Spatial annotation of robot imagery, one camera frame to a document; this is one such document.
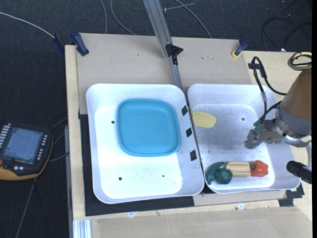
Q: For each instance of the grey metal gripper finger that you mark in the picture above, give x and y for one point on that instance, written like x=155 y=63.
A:
x=249 y=142
x=254 y=133

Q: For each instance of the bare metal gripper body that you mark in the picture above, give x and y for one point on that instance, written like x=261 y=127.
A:
x=271 y=133

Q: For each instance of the white plastic tray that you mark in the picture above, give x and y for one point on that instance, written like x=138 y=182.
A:
x=230 y=137
x=138 y=180

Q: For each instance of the orange bell pepper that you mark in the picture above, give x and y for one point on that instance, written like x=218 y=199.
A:
x=259 y=168

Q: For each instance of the pale yellow corn cob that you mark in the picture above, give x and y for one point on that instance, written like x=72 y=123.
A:
x=238 y=169

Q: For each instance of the green bell pepper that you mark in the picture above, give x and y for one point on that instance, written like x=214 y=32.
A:
x=224 y=176

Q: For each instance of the green chili pepper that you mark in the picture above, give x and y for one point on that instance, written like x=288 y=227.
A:
x=212 y=171

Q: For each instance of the yellow flat oval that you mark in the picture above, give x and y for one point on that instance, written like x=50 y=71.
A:
x=203 y=119

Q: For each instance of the blue plate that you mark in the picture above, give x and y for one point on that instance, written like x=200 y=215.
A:
x=148 y=126

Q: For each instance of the brown cardboard board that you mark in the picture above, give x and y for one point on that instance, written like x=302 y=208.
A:
x=128 y=66

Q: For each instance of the black cylinder on white bracket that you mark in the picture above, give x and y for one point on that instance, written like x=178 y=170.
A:
x=298 y=170

